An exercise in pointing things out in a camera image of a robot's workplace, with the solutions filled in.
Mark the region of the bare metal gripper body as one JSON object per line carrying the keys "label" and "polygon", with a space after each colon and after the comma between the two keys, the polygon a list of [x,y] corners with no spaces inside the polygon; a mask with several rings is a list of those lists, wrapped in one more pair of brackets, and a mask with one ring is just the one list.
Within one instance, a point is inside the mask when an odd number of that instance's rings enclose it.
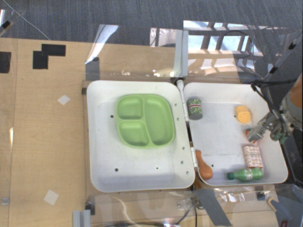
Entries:
{"label": "bare metal gripper body", "polygon": [[270,138],[273,141],[286,141],[290,136],[290,131],[285,119],[277,110],[272,109],[269,113],[273,113],[275,115],[273,128],[268,130],[270,131]]}

